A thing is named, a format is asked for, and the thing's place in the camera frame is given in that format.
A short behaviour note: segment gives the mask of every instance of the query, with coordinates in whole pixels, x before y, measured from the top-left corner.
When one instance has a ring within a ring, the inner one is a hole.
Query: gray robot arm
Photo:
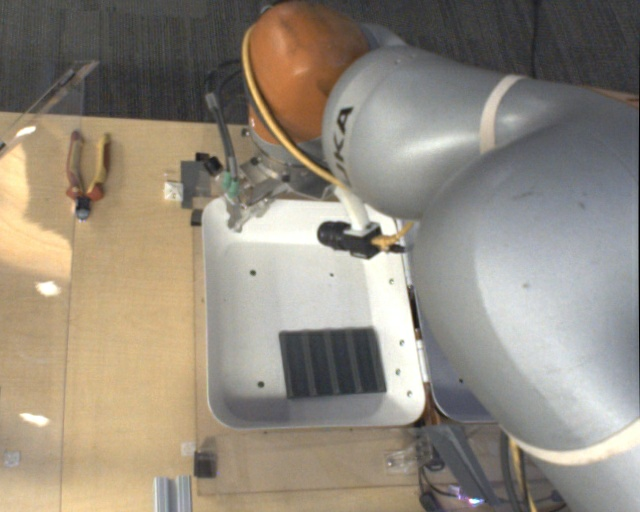
[[[638,112],[507,82],[373,51],[331,93],[325,158],[366,203],[420,221],[435,339],[572,510],[640,510]]]

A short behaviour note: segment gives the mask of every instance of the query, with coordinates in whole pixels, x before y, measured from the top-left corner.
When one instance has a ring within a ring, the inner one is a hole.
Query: wire
[[[389,251],[391,246],[398,243],[400,239],[406,235],[413,227],[413,222],[409,221],[395,235],[378,235],[371,240],[371,244],[378,247],[381,251]]]
[[[513,439],[509,439],[509,451],[511,453],[513,465],[517,470],[516,478],[518,479],[518,484],[520,485],[520,489],[522,490],[522,494],[524,495],[526,509],[528,512],[538,512],[538,507],[536,506],[533,498],[531,497],[531,493],[529,492],[529,483],[527,482],[527,475],[525,470],[524,452],[520,449],[520,447]]]
[[[225,119],[224,113],[224,102],[223,102],[223,92],[224,88],[231,83],[231,81],[239,76],[242,73],[241,69],[237,69],[227,74],[223,79],[220,79],[218,76],[217,85],[215,87],[215,91],[213,88],[213,79],[216,74],[219,74],[220,71],[224,68],[238,65],[240,61],[228,60],[220,64],[216,70],[211,71],[205,80],[205,86],[207,89],[207,93],[205,95],[205,100],[207,103],[207,107],[209,111],[214,117],[216,124],[218,125],[218,131],[220,132],[220,139],[222,140],[222,145],[224,148],[225,160],[226,160],[226,169],[229,172],[229,176],[233,182],[238,182],[238,164],[236,161],[235,150],[233,148],[233,142],[231,141],[231,135],[229,134],[229,128],[227,126],[227,122]]]
[[[509,503],[511,503],[511,508],[514,512],[524,512],[518,501],[516,490],[513,487],[511,461],[509,460],[509,438],[504,432],[500,433],[500,467],[502,469],[502,478],[507,490],[507,496],[509,497]]]
[[[533,0],[533,30],[531,33],[531,63],[529,73],[531,78],[537,78],[536,52],[538,46],[538,26],[540,22],[540,5],[542,0]]]
[[[421,494],[425,494],[426,492],[431,490],[431,491],[435,492],[436,494],[439,494],[440,496],[447,496],[449,498],[456,498],[456,499],[460,498],[457,494],[454,494],[454,493],[448,492],[448,491],[443,491],[442,489],[438,489],[434,484],[432,484],[429,481],[429,477],[427,476],[426,469],[427,469],[426,466],[422,466],[420,468],[420,472],[419,472],[419,475],[418,475],[419,476],[418,483],[420,485],[420,493]]]
[[[271,130],[274,137],[278,140],[280,144],[282,144],[295,158],[297,158],[305,167],[307,167],[310,171],[320,176],[325,181],[328,181],[332,185],[336,187],[340,187],[342,189],[348,190],[348,187],[340,181],[338,178],[329,173],[327,169],[324,169],[316,162],[311,160],[307,155],[305,155],[297,146],[296,143],[291,139],[291,137],[284,131],[284,129],[280,126],[278,121],[276,121],[273,113],[271,112],[269,106],[264,100],[260,89],[258,88],[258,84],[256,83],[255,77],[253,75],[253,69],[251,67],[251,57],[249,54],[249,37],[251,36],[251,32],[253,27],[249,27],[247,32],[244,35],[244,39],[242,41],[242,68],[244,70],[244,76],[247,82],[247,88],[249,89],[249,93],[253,97],[253,100],[256,103],[256,108],[260,112],[262,119],[265,124]]]

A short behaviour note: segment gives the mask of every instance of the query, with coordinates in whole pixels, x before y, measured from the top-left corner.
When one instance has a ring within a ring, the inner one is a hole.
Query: wooden table
[[[0,133],[14,118],[0,113]],[[194,233],[191,212],[164,200],[163,186],[179,180],[181,160],[222,146],[210,125],[79,122],[50,116],[0,159],[0,452],[21,454],[17,467],[0,467],[0,509],[147,512],[154,477],[192,473],[197,436]],[[64,195],[77,127],[87,179],[100,136],[113,141],[106,196],[83,224]],[[250,143],[239,130],[243,160]],[[36,285],[49,282],[58,288],[45,297]],[[408,486],[195,489],[196,511],[421,510]]]

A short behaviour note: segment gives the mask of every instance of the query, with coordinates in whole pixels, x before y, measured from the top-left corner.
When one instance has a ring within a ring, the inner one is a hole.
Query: pliers
[[[105,133],[98,142],[98,164],[96,173],[85,192],[82,185],[82,174],[80,173],[80,156],[82,153],[82,145],[84,140],[78,130],[74,130],[71,134],[71,142],[69,143],[69,154],[67,156],[67,179],[69,180],[69,188],[67,196],[70,197],[76,205],[76,217],[79,221],[84,222],[91,212],[91,201],[99,201],[104,197],[104,182],[107,180],[109,170],[109,148],[111,145],[111,137]]]

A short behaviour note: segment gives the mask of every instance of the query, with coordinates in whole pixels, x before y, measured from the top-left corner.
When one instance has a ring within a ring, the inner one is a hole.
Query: ridged black pad
[[[288,398],[386,391],[373,329],[283,331],[280,349]]]

